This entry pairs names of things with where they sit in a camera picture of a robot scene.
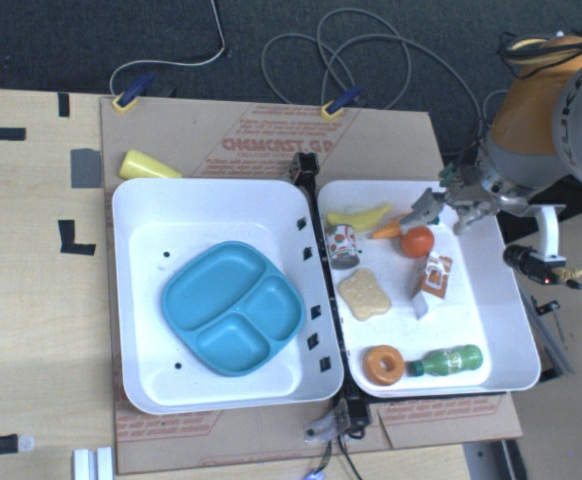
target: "soda can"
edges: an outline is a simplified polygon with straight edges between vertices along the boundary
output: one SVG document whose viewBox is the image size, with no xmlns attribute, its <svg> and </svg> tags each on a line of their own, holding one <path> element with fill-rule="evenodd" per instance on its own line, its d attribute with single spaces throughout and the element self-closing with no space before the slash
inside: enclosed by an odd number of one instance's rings
<svg viewBox="0 0 582 480">
<path fill-rule="evenodd" d="M 347 224 L 330 226 L 327 228 L 325 236 L 332 268 L 344 270 L 360 263 L 353 227 Z"/>
</svg>

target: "white tray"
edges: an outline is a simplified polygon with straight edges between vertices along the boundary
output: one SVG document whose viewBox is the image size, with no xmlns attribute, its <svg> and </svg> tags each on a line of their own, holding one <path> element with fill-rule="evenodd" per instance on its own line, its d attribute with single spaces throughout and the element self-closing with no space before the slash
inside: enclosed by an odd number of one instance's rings
<svg viewBox="0 0 582 480">
<path fill-rule="evenodd" d="M 300 190 L 275 180 L 134 179 L 115 191 L 113 221 L 122 377 L 140 410 L 165 414 L 306 402 L 338 391 L 343 366 Z M 298 335 L 243 377 L 224 377 L 204 366 L 171 330 L 160 305 L 164 286 L 180 268 L 231 240 L 255 247 L 280 269 L 306 311 Z"/>
<path fill-rule="evenodd" d="M 392 210 L 382 222 L 409 213 L 411 205 L 436 182 L 334 181 L 318 195 L 325 223 L 329 211 L 355 213 L 384 203 Z M 476 222 L 456 236 L 456 214 L 445 207 L 440 223 L 431 226 L 434 250 L 453 259 L 445 301 L 421 320 L 411 303 L 417 260 L 401 255 L 398 239 L 373 240 L 356 233 L 360 263 L 353 269 L 332 269 L 349 366 L 355 382 L 377 397 L 412 397 L 516 391 L 533 386 L 540 362 L 512 270 L 502 260 L 504 243 L 495 217 Z M 357 320 L 337 293 L 339 283 L 357 268 L 368 268 L 392 302 L 384 315 Z M 397 348 L 406 361 L 421 359 L 441 348 L 473 343 L 482 348 L 483 366 L 447 377 L 405 375 L 392 386 L 367 380 L 362 358 L 374 345 Z"/>
</svg>

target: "blue plate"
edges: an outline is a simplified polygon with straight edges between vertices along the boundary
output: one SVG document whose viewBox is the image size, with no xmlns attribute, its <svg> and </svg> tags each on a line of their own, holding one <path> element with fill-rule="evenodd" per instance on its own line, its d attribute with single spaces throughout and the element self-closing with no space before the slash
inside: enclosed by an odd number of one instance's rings
<svg viewBox="0 0 582 480">
<path fill-rule="evenodd" d="M 222 242 L 187 263 L 162 292 L 162 312 L 193 353 L 226 376 L 257 370 L 304 324 L 300 294 L 243 242 Z"/>
</svg>

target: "tomato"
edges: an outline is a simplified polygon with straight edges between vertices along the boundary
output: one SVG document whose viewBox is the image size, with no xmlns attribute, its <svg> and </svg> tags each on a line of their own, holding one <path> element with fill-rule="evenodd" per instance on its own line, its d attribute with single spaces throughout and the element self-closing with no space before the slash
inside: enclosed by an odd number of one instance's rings
<svg viewBox="0 0 582 480">
<path fill-rule="evenodd" d="M 400 245 L 409 258 L 422 258 L 433 250 L 434 242 L 431 230 L 427 226 L 418 226 L 402 236 Z"/>
</svg>

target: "bread slice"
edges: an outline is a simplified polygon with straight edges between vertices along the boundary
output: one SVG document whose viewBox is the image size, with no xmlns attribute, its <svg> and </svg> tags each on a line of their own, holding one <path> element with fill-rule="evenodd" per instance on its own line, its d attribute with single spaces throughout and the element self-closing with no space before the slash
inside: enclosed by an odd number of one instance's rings
<svg viewBox="0 0 582 480">
<path fill-rule="evenodd" d="M 358 320 L 382 315 L 391 308 L 391 299 L 382 291 L 373 272 L 368 268 L 358 269 L 351 277 L 342 281 L 338 292 Z"/>
</svg>

